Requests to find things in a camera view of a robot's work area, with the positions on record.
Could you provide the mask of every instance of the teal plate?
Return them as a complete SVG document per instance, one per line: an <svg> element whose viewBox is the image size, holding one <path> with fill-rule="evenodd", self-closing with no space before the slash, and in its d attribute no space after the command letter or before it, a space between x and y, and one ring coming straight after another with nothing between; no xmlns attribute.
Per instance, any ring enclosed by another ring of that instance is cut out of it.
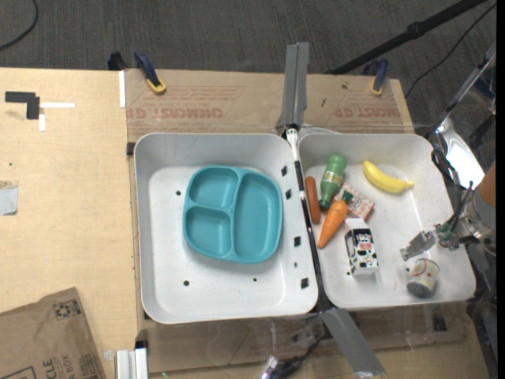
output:
<svg viewBox="0 0 505 379"><path fill-rule="evenodd" d="M244 264L263 262L279 246L281 191L256 171L203 167L189 180L182 224L186 242L198 253Z"/></svg>

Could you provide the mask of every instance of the toy banana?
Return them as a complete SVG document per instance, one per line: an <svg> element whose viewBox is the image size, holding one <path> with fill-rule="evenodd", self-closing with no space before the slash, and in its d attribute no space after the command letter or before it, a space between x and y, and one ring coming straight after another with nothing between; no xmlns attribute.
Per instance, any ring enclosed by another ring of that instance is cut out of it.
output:
<svg viewBox="0 0 505 379"><path fill-rule="evenodd" d="M399 193L413 187L412 181L403 181L399 178L391 177L383 173L374 163L368 160L363 162L363 174L374 186L389 193Z"/></svg>

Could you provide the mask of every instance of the orange carrot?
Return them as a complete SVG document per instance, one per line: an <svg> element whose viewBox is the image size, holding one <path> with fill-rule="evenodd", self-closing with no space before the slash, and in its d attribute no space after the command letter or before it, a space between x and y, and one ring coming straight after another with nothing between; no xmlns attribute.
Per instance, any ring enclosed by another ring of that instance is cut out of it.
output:
<svg viewBox="0 0 505 379"><path fill-rule="evenodd" d="M319 223L321 220L321 208L317 203L317 187L316 179L308 176L305 179L305 193L307 194L307 202L309 203L309 213L314 223Z"/></svg>
<svg viewBox="0 0 505 379"><path fill-rule="evenodd" d="M324 219L323 228L317 246L322 249L330 240L331 236L335 234L343 220L346 218L348 209L347 202L352 199L353 195L344 192L342 199L333 201L328 209L326 218Z"/></svg>

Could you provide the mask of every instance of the white plastic tray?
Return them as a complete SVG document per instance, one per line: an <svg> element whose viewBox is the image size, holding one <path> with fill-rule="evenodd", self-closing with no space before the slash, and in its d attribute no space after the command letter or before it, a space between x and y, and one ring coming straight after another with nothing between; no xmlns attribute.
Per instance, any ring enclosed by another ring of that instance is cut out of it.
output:
<svg viewBox="0 0 505 379"><path fill-rule="evenodd" d="M271 134L152 133L137 142L134 156L140 289L144 309L153 320L181 324L290 316L314 307L318 290L309 237L293 155L283 139ZM185 243L185 190L197 170L211 165L265 173L281 189L284 217L279 248L265 262L216 260ZM288 190L290 199L285 195Z"/></svg>
<svg viewBox="0 0 505 379"><path fill-rule="evenodd" d="M349 262L344 242L345 226L318 250L324 287L328 298L341 308L359 310L406 306L429 302L457 302L473 296L475 277L464 248L456 251L433 246L428 252L405 262L400 249L420 231L431 231L445 222L452 207L441 173L431 161L432 146L417 135L311 134L300 139L299 153L304 176L320 181L327 158L338 153L346 157L344 181L372 199L375 209L367 219L372 230L379 271L370 276L347 275ZM383 171L408 178L415 187L400 194L380 191L365 178L363 160ZM314 224L316 240L324 218ZM440 266L431 298L418 298L406 289L415 260L427 257Z"/></svg>

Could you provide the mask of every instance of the green bottle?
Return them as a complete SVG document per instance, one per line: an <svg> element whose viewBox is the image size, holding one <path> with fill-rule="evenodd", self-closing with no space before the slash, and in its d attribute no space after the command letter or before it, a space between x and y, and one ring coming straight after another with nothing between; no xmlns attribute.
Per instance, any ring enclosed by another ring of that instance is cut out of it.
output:
<svg viewBox="0 0 505 379"><path fill-rule="evenodd" d="M343 156L331 155L328 159L326 170L321 179L321 199L319 201L319 206L324 211L330 208L331 199L340 190L346 166L347 161Z"/></svg>

